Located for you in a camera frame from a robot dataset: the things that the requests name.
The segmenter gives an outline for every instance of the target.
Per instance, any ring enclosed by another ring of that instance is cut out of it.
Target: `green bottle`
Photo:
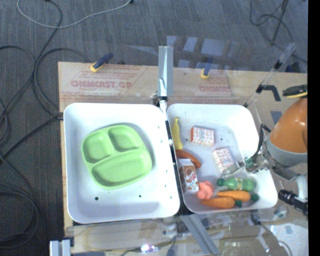
[[[249,178],[218,178],[216,184],[219,187],[227,186],[231,190],[244,190],[248,192],[254,190],[256,187],[256,183]]]

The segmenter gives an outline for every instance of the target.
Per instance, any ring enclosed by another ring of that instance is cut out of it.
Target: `green plate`
[[[136,182],[152,168],[146,145],[128,125],[113,125],[90,133],[82,141],[81,153],[91,177],[104,189]]]

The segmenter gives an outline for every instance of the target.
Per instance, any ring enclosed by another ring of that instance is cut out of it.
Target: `small box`
[[[196,168],[190,159],[178,159],[179,175],[183,193],[198,192],[199,184]]]
[[[191,142],[213,146],[215,144],[215,132],[212,129],[193,126],[191,128]]]
[[[212,152],[212,154],[222,173],[234,164],[234,160],[232,159],[230,151],[227,147],[216,149]]]

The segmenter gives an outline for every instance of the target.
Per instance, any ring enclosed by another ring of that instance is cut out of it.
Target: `yellow toy banana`
[[[171,128],[171,133],[172,133],[174,148],[176,150],[182,150],[184,148],[184,145],[182,144],[181,139],[180,139],[180,127],[178,124],[178,120],[179,120],[179,117],[176,117],[174,119],[174,124]]]

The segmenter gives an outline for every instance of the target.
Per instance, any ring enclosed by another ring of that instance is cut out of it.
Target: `bottle cap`
[[[218,178],[216,180],[216,184],[219,186],[219,187],[222,187],[224,185],[224,179],[223,178]]]
[[[260,197],[259,197],[257,194],[252,194],[252,195],[251,195],[251,200],[252,200],[252,201],[256,202],[256,201],[258,201],[259,199],[260,199]]]
[[[242,207],[242,201],[241,200],[235,201],[235,205],[241,208]]]

